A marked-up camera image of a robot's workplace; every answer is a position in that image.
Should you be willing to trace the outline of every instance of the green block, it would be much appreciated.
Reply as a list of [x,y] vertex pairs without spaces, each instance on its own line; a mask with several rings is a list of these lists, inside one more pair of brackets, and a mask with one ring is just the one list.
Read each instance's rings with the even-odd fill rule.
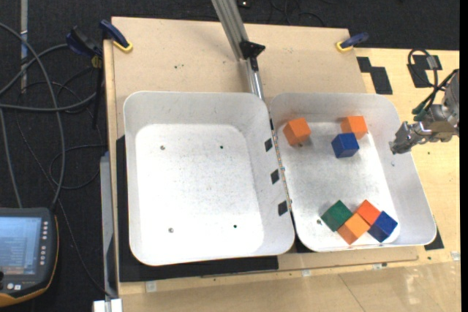
[[352,212],[346,205],[343,204],[341,200],[339,200],[330,208],[328,208],[327,211],[320,216],[320,218],[327,224],[332,232],[335,232],[351,216]]

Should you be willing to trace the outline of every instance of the wooden board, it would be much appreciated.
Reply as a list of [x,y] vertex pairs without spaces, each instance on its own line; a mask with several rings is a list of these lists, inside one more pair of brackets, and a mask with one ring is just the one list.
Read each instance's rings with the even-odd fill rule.
[[[115,140],[124,134],[122,106],[126,97],[140,90],[245,91],[246,80],[244,67],[234,61],[218,23],[135,18],[113,18],[113,23],[135,46],[130,54],[124,54],[113,48],[109,42],[105,43],[107,122],[116,219]],[[266,45],[265,52],[259,57],[266,102],[287,91],[373,92],[369,75],[359,72],[356,55],[368,56],[373,66],[386,66],[393,86],[393,95],[388,98],[395,104],[402,120],[410,120],[409,107],[427,94],[425,89],[415,89],[411,84],[406,68],[407,50],[354,49],[345,54],[338,53],[335,43],[349,37],[345,29],[246,25],[246,30],[250,40]],[[447,69],[459,65],[459,54],[456,51],[440,51],[439,56],[444,67],[441,76],[447,73]],[[375,268],[375,264],[382,263],[388,263],[389,268],[400,268],[409,264],[420,266],[430,262],[452,262],[452,251],[460,251],[459,210],[454,209],[459,206],[459,163],[455,162],[459,161],[457,151],[458,140],[443,145],[424,145],[413,151],[423,187],[446,244],[442,250],[432,251],[430,255],[423,246],[328,254],[292,252],[279,257],[280,272],[157,281],[158,291],[174,293],[172,296],[166,295],[167,299],[166,296],[159,298],[162,292],[156,293],[158,297],[147,294],[146,283],[119,283],[119,294],[123,297],[125,306],[128,306],[125,311],[127,308],[135,312],[149,311],[144,305],[153,305],[152,300],[155,298],[165,300],[161,306],[168,311],[183,311],[185,303],[192,304],[191,311],[210,310],[210,306],[211,310],[216,310],[217,301],[207,302],[205,299],[206,303],[201,305],[181,297],[185,292],[180,293],[180,290],[206,289],[214,283],[224,285],[226,289],[220,295],[229,300],[230,296],[235,295],[231,290],[233,285],[243,285],[236,286],[235,290],[249,293],[250,283],[302,279],[304,274],[309,273],[314,276],[339,277],[342,273],[357,270],[369,272]],[[441,190],[444,199],[440,199]],[[258,287],[260,298],[262,286]],[[334,296],[331,294],[330,297],[339,298],[339,290],[337,287],[332,293]],[[292,294],[301,298],[300,293]],[[305,307],[309,305],[306,300],[302,303]],[[261,303],[257,307],[250,310],[267,310],[267,306],[261,306]]]
[[126,295],[132,312],[456,312],[461,311],[461,264],[289,275],[242,284]]

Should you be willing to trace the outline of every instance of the blue block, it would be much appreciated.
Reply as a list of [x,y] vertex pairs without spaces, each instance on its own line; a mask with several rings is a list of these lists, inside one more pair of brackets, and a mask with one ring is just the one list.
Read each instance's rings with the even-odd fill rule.
[[359,150],[358,140],[354,133],[338,134],[335,139],[331,141],[331,145],[337,158],[351,157]]
[[383,242],[390,237],[397,225],[398,222],[393,220],[385,211],[382,211],[368,233],[379,242]]

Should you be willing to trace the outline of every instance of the blue clamp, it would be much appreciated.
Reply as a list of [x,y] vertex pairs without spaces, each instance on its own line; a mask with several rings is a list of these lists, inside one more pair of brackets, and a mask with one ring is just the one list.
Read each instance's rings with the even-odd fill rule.
[[133,44],[128,41],[124,35],[109,21],[101,20],[99,28],[103,31],[104,39],[113,39],[114,45],[119,49],[128,53],[132,50]]
[[91,38],[88,38],[77,26],[67,34],[67,44],[70,50],[78,55],[102,58],[102,48]]
[[336,43],[336,48],[338,48],[339,52],[347,52],[349,50],[352,50],[352,48],[355,45],[358,45],[359,43],[365,42],[366,40],[369,39],[369,35],[367,33],[360,33],[356,34],[349,39],[346,39],[343,42],[338,42]]

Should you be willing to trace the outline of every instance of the cube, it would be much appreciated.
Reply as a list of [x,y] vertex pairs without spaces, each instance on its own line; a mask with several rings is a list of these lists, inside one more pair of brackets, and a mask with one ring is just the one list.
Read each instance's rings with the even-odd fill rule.
[[367,232],[371,226],[359,216],[358,213],[354,213],[341,227],[338,228],[337,232],[346,240],[347,244],[355,242],[362,234]]
[[354,133],[356,139],[367,134],[367,125],[364,116],[347,116],[341,122],[341,131],[344,133]]
[[395,230],[398,222],[391,218],[384,210],[369,229],[369,234],[379,242],[386,240]]
[[327,226],[331,229],[332,232],[335,232],[340,226],[342,226],[347,219],[352,216],[350,209],[344,205],[344,203],[339,200],[334,205],[326,210],[320,218]]
[[311,130],[304,117],[296,118],[288,121],[286,126],[283,128],[283,133],[290,145],[297,145],[298,143],[305,142]]
[[331,141],[333,151],[337,158],[351,157],[359,150],[359,144],[354,133],[338,134]]
[[379,217],[380,211],[366,199],[358,207],[356,213],[359,214],[367,224],[372,225],[375,220],[377,220],[377,217]]

